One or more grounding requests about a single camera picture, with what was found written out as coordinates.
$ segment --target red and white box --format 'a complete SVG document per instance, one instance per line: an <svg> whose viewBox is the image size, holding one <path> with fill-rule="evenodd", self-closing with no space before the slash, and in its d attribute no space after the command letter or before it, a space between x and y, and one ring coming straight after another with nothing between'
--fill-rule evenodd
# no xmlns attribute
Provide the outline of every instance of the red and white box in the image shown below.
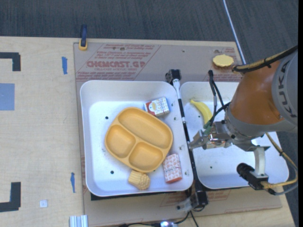
<svg viewBox="0 0 303 227"><path fill-rule="evenodd" d="M165 182L174 183L182 179L181 164L178 154L172 154L163 161Z"/></svg>
<svg viewBox="0 0 303 227"><path fill-rule="evenodd" d="M144 108L147 112L154 116L161 116L169 113L169 106L167 104L166 97L161 97L156 100L152 100L144 104Z"/></svg>

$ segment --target wooden table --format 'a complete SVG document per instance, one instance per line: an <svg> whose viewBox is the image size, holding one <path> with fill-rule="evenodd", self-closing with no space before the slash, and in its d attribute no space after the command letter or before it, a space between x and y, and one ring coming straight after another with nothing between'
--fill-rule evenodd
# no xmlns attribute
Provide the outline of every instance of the wooden table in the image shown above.
<svg viewBox="0 0 303 227"><path fill-rule="evenodd" d="M21 182L21 207L18 211L0 212L2 227L63 227L68 226L70 216L84 214L73 53L73 43L78 41L77 38L0 37L0 52L21 55L21 71L12 70L11 59L0 59L0 83L15 85L14 110L0 110L0 202L9 202L11 183ZM90 41L151 43L109 39ZM67 59L67 74L62 70L62 57ZM75 192L71 173L75 176ZM196 220L204 227L294 226L285 196L278 198L282 208L204 216ZM41 200L48 201L47 208L40 207ZM188 218L179 226L195 224Z"/></svg>

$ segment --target yellow banana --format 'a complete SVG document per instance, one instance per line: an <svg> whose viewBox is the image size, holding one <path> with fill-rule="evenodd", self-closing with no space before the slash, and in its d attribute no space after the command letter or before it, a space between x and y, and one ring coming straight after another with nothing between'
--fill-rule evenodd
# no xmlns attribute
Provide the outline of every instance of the yellow banana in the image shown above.
<svg viewBox="0 0 303 227"><path fill-rule="evenodd" d="M193 99L190 100L190 103L193 104L203 115L204 124L206 124L213 116L209 107L203 102L196 102Z"/></svg>

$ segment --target orange plate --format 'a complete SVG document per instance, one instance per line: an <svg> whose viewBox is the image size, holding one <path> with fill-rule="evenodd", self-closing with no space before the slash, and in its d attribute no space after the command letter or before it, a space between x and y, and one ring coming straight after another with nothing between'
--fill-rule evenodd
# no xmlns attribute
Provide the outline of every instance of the orange plate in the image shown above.
<svg viewBox="0 0 303 227"><path fill-rule="evenodd" d="M105 135L105 146L115 158L144 173L159 167L172 141L172 132L165 123L136 107L122 110Z"/></svg>

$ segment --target light blue square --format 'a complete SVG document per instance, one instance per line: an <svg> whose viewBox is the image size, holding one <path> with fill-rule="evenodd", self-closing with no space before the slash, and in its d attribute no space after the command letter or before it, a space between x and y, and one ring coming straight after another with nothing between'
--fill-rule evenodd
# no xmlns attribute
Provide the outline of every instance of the light blue square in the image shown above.
<svg viewBox="0 0 303 227"><path fill-rule="evenodd" d="M15 110L15 84L0 83L0 110Z"/></svg>

